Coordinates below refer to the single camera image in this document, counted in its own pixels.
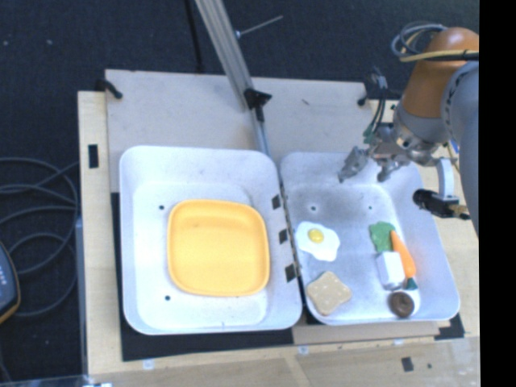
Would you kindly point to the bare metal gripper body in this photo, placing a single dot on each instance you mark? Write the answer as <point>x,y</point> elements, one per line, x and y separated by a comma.
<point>397,148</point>

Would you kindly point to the white plastic tray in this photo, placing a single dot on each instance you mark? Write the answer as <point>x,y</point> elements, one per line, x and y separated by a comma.
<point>193,167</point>
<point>346,200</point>

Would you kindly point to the white and yellow fried egg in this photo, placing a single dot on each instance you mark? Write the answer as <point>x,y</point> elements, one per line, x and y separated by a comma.
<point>318,242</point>

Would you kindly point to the orange carrot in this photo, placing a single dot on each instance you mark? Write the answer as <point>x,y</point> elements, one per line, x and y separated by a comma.
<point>404,256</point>

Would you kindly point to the yellow plate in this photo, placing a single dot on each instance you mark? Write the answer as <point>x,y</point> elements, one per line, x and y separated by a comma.
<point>217,248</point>

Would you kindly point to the tan bread slice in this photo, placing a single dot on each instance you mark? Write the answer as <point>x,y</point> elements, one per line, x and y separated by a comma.
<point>328,293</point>

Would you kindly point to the brown doughnut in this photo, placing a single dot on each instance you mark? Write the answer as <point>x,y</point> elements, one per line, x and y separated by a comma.
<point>401,304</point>

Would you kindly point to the white carton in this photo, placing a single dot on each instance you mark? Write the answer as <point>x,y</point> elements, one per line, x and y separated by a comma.
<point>389,270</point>

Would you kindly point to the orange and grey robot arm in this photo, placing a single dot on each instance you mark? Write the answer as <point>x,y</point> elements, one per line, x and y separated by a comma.
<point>437,79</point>

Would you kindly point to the black cylinder on white bracket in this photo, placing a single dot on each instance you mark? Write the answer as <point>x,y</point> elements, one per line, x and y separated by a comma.
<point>433,203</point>

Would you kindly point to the green lettuce leaf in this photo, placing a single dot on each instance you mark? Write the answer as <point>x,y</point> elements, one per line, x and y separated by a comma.
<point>379,234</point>

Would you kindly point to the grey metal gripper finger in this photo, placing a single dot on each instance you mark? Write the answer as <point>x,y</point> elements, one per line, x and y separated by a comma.
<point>388,171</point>
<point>354,163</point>

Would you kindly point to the pale wood board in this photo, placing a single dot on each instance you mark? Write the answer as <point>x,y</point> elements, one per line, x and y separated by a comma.
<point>181,111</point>

